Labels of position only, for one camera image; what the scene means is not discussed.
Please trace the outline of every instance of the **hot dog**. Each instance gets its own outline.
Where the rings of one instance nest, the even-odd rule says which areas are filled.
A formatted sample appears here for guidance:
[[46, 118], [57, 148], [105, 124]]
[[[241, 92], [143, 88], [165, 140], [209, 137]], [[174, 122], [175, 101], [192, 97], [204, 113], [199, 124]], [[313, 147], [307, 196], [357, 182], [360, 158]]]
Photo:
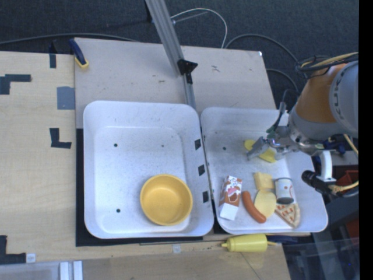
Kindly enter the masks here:
[[251, 195], [249, 191], [243, 191], [242, 192], [242, 201], [244, 203], [245, 209], [248, 211], [248, 213], [258, 222], [258, 223], [264, 223], [267, 221], [267, 218], [265, 215], [260, 213], [257, 208], [254, 206], [254, 203], [251, 200]]

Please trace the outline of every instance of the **bowl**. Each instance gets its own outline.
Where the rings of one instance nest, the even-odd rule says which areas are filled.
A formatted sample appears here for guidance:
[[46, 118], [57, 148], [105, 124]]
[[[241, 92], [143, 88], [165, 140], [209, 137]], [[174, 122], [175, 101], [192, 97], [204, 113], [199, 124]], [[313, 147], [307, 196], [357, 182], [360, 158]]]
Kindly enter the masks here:
[[158, 174], [144, 183], [140, 203], [144, 214], [153, 223], [172, 226], [189, 216], [193, 197], [187, 184], [177, 176]]

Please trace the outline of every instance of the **white tray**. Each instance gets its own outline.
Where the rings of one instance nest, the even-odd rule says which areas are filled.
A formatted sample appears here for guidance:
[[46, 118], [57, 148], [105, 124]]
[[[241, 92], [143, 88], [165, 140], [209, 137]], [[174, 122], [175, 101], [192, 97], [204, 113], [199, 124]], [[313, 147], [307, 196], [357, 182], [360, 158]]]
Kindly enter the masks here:
[[[94, 101], [84, 110], [83, 133], [85, 224], [93, 236], [189, 237], [211, 230], [209, 179], [192, 107]], [[156, 225], [141, 209], [143, 183], [161, 173], [185, 180], [191, 189], [192, 212], [179, 225]]]
[[[206, 159], [213, 190], [213, 198], [220, 226], [228, 233], [279, 232], [320, 232], [328, 224], [328, 216], [322, 195], [305, 184], [301, 175], [304, 170], [314, 170], [311, 157], [297, 152], [289, 153], [276, 163], [268, 163], [260, 158], [248, 160], [244, 141], [266, 136], [266, 130], [276, 121], [277, 110], [239, 109], [211, 107], [201, 114]], [[288, 115], [283, 115], [280, 125], [285, 125]], [[263, 224], [249, 216], [242, 202], [235, 220], [219, 217], [218, 204], [221, 184], [226, 175], [243, 180], [242, 190], [249, 191], [252, 198], [257, 193], [253, 174], [269, 173], [274, 179], [290, 177], [293, 180], [295, 198], [301, 211], [301, 222], [293, 229], [279, 216], [273, 214]]]

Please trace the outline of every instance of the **chocolate milk carton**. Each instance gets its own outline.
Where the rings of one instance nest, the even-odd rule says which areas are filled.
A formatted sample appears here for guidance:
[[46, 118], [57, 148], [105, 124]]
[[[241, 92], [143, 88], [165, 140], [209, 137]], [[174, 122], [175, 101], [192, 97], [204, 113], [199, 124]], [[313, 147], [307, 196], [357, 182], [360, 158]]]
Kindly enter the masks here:
[[227, 176], [220, 192], [220, 217], [234, 220], [241, 199], [242, 180], [234, 176]]

